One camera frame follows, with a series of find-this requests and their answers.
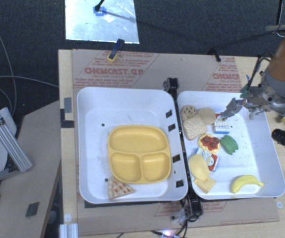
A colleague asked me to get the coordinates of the yellow banana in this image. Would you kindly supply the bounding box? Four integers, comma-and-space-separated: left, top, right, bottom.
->
229, 174, 265, 194

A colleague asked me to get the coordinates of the toy pizza slice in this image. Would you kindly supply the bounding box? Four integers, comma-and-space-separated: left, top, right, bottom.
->
107, 175, 136, 200

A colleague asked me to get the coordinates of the yellow divided plate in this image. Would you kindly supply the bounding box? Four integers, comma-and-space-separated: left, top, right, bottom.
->
107, 124, 172, 185

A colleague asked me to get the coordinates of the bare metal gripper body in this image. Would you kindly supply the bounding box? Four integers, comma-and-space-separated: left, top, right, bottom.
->
241, 84, 285, 120

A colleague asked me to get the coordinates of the tan toy bread slice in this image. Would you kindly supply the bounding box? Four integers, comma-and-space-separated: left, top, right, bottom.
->
182, 115, 208, 141

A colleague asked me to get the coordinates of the green pea pod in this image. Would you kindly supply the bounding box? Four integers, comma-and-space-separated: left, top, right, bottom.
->
219, 134, 239, 155

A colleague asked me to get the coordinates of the yellow cheese wedge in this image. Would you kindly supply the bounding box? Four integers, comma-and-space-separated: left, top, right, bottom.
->
193, 177, 217, 194

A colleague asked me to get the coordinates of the brown cardboard board red print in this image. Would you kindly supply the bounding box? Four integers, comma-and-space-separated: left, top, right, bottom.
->
71, 49, 281, 229

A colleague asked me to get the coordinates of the white and red small carton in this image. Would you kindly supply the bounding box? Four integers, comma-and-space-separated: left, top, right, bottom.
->
195, 147, 220, 173

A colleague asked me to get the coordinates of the thin black and white rod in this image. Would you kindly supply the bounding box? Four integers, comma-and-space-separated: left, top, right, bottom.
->
170, 89, 196, 205

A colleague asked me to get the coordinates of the white plastic tray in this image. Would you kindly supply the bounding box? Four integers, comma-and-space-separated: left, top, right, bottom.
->
76, 86, 189, 205
176, 90, 285, 201

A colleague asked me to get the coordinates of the yellow pasta with red sauce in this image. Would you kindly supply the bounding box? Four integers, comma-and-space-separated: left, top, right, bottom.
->
197, 133, 222, 155

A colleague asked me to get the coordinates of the brown chocolate chip biscuit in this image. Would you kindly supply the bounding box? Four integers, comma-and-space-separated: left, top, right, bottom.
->
180, 105, 198, 121

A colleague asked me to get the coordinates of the tan round biscuit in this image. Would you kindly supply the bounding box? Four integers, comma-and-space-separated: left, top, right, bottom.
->
197, 107, 218, 126

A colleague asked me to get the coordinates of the white and blue small carton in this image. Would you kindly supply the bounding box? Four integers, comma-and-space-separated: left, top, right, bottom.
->
212, 112, 230, 135

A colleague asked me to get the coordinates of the yellow oval toy food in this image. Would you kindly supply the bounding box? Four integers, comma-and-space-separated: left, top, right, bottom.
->
188, 154, 211, 181

